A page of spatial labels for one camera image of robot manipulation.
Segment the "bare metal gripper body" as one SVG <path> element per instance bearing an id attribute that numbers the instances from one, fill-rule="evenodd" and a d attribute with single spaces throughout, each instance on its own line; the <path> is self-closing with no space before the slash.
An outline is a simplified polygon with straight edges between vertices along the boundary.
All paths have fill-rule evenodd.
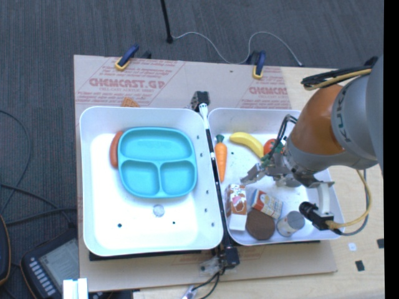
<path id="1" fill-rule="evenodd" d="M 312 173 L 286 156 L 273 157 L 265 173 L 273 178 L 277 186 L 310 187 L 312 185 Z"/>

